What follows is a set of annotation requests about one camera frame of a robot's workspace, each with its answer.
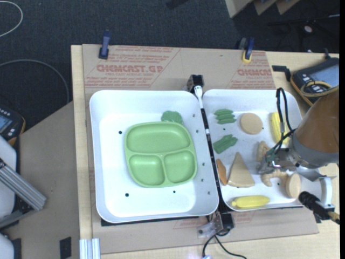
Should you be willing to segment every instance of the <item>round beige toy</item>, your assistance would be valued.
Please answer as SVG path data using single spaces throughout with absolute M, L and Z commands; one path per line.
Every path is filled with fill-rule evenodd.
M 301 192 L 301 179 L 298 173 L 290 175 L 285 184 L 286 193 L 289 197 L 297 198 Z
M 254 113 L 244 113 L 240 119 L 240 126 L 248 134 L 258 134 L 263 129 L 263 122 Z

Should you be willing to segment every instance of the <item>white cable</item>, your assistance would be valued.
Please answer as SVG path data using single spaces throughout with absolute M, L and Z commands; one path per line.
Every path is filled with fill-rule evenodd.
M 20 26 L 20 24 L 21 24 L 22 21 L 23 21 L 23 11 L 22 11 L 22 9 L 21 9 L 16 3 L 13 3 L 13 2 L 10 2 L 10 1 L 0 1 L 0 3 L 8 3 L 8 4 L 11 4 L 11 5 L 14 5 L 14 6 L 16 6 L 16 7 L 18 8 L 18 10 L 20 11 L 20 21 L 19 21 L 19 23 L 18 23 L 14 28 L 12 28 L 11 30 L 9 30 L 8 32 L 3 33 L 2 35 L 0 35 L 0 37 L 3 37 L 3 36 L 8 35 L 9 33 L 13 32 L 15 29 L 17 29 L 17 28 Z

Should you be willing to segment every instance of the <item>white tray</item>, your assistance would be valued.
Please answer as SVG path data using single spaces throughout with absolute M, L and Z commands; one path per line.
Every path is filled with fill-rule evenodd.
M 90 99 L 96 207 L 111 223 L 213 213 L 219 203 L 198 100 L 186 91 L 102 90 Z M 146 188 L 131 178 L 123 147 L 132 125 L 181 114 L 197 155 L 197 174 L 183 185 Z
M 221 159 L 227 169 L 227 176 L 229 176 L 234 156 L 236 152 L 239 152 L 255 181 L 255 185 L 249 188 L 237 188 L 230 185 L 221 185 L 220 189 L 223 200 L 232 210 L 257 210 L 257 208 L 238 209 L 231 206 L 231 201 L 233 199 L 248 195 L 264 195 L 270 198 L 270 202 L 260 209 L 301 206 L 298 199 L 291 199 L 286 195 L 284 188 L 280 184 L 279 178 L 272 178 L 271 182 L 273 186 L 268 187 L 262 183 L 257 171 L 259 163 L 256 161 L 256 155 L 260 141 L 265 141 L 269 147 L 273 147 L 275 145 L 270 124 L 270 114 L 277 111 L 277 99 L 275 97 L 275 93 L 276 90 L 209 90 L 203 95 L 203 104 L 209 123 L 212 143 L 218 141 L 226 134 L 232 134 L 234 137 L 238 138 L 237 143 L 223 153 L 217 154 L 214 152 L 215 159 Z M 298 104 L 290 93 L 286 92 L 286 98 L 291 127 L 297 128 L 302 119 Z M 285 115 L 282 95 L 280 104 L 282 113 Z M 214 112 L 223 108 L 234 111 L 235 118 L 237 119 L 235 123 L 225 125 L 217 123 Z M 241 114 L 247 112 L 255 113 L 263 121 L 263 130 L 259 134 L 250 135 L 240 128 L 239 118 Z M 300 177 L 301 191 L 305 190 L 316 196 L 321 195 L 320 182 L 311 182 L 302 176 Z

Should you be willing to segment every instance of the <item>blue clip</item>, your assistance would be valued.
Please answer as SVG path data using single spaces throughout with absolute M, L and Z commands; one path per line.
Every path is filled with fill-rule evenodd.
M 254 38 L 250 37 L 248 40 L 247 49 L 243 53 L 242 61 L 245 63 L 249 63 L 252 60 L 252 51 L 254 47 Z
M 102 47 L 99 49 L 98 57 L 101 59 L 108 59 L 109 49 L 108 45 L 110 42 L 110 31 L 105 30 L 103 33 Z

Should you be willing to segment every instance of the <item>cardboard sheet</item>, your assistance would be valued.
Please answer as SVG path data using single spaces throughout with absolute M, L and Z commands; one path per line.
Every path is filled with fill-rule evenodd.
M 83 45 L 89 181 L 93 237 L 102 254 L 203 244 L 197 228 L 206 217 L 102 226 L 95 205 L 92 135 L 88 103 L 103 89 L 181 90 L 191 74 L 202 74 L 209 89 L 275 89 L 264 51 L 253 51 L 249 64 L 241 50 L 174 47 L 110 46 L 107 60 L 99 59 L 100 45 Z M 306 208 L 234 212 L 235 228 L 223 241 L 254 240 L 318 233 Z

